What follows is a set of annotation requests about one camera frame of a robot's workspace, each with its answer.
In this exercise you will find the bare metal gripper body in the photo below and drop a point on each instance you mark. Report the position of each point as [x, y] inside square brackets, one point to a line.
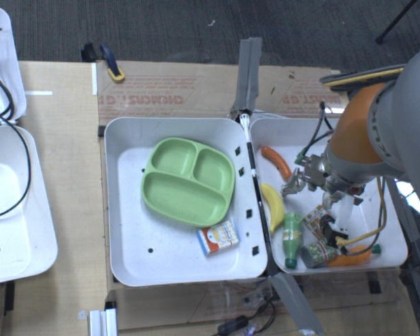
[314, 171]

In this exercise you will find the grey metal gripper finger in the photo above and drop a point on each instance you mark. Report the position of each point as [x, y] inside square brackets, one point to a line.
[295, 177]
[290, 188]

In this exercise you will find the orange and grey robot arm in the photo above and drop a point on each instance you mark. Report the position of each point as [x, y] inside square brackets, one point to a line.
[357, 135]

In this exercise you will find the yellow banana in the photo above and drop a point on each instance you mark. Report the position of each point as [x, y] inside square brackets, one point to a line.
[274, 203]

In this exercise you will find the orange sausage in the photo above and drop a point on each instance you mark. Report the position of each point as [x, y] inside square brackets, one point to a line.
[276, 159]

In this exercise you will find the brown and white carton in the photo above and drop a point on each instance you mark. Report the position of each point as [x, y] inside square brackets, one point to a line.
[313, 222]

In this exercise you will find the green plastic bottle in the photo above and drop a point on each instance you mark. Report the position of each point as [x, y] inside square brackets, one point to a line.
[292, 234]

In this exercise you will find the green and white can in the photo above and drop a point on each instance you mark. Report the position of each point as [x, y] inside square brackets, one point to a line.
[316, 254]

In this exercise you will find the white and orange carton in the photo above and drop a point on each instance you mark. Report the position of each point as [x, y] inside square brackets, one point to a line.
[218, 238]

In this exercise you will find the orange carrot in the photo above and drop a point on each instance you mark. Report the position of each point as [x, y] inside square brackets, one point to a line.
[351, 257]

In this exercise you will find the white plastic tray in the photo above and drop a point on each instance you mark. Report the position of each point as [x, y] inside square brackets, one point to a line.
[168, 257]
[381, 243]

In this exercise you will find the green divided plate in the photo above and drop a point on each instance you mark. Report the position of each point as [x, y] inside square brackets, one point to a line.
[182, 194]

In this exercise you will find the brown cardboard board red print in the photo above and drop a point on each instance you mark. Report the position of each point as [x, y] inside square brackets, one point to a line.
[203, 89]

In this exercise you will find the black cylinder on white bracket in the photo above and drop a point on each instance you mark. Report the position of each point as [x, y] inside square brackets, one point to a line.
[333, 232]

